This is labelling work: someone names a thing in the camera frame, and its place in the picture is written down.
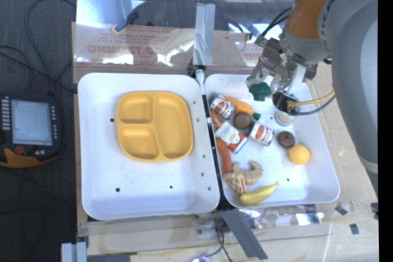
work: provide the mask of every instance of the brown round object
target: brown round object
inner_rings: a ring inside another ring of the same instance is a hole
[[[295,137],[288,131],[281,131],[277,136],[278,144],[284,148],[291,148],[295,145]]]
[[[247,112],[238,112],[233,116],[233,125],[240,130],[249,128],[251,123],[252,116]]]

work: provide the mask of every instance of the yellow divided tray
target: yellow divided tray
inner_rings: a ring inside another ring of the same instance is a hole
[[[116,122],[120,147],[134,160],[176,161],[193,148],[189,108],[175,93],[128,93],[117,104]]]

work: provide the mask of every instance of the white tray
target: white tray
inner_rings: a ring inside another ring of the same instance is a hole
[[[132,160],[119,146],[116,108],[132,91],[177,93],[191,114],[194,146],[179,161]],[[214,210],[219,188],[199,85],[186,75],[87,74],[78,84],[82,204],[97,220],[199,214]]]
[[[262,114],[259,122],[276,131],[269,146],[249,139],[237,153],[232,153],[232,161],[240,162],[240,168],[247,169],[248,162],[255,160],[263,167],[263,176],[255,184],[247,186],[254,191],[265,185],[280,183],[273,194],[266,200],[254,205],[244,206],[237,193],[224,182],[224,193],[228,201],[235,207],[263,208],[273,206],[289,206],[297,204],[327,203],[336,200],[340,194],[340,185],[333,167],[329,150],[316,114],[298,116],[286,127],[276,123],[274,114],[277,111],[271,98],[264,102],[254,101],[245,84],[247,75],[213,74],[205,80],[206,96],[209,103],[217,93],[224,96],[242,99],[253,106],[254,111]],[[309,101],[311,95],[303,83],[298,92],[299,100]],[[313,105],[302,106],[302,111],[315,109]],[[277,134],[290,131],[297,144],[303,144],[311,151],[310,161],[305,165],[293,164],[287,157],[287,150],[277,143]]]

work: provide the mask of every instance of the yellow banana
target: yellow banana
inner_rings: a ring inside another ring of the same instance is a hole
[[[245,206],[251,206],[257,204],[258,202],[263,201],[264,199],[269,197],[278,185],[279,182],[276,182],[274,185],[264,186],[252,192],[243,193],[240,196],[240,201]]]

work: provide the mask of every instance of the yellow cable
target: yellow cable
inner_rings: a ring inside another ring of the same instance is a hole
[[[311,101],[303,101],[303,102],[298,102],[298,101],[287,101],[287,108],[289,109],[293,109],[297,106],[301,106],[301,105],[309,105],[309,104],[314,104],[316,102],[323,102],[326,99],[330,99],[334,96],[335,92],[334,90],[331,91],[328,95],[322,97],[322,98],[318,98],[318,99],[313,99]]]

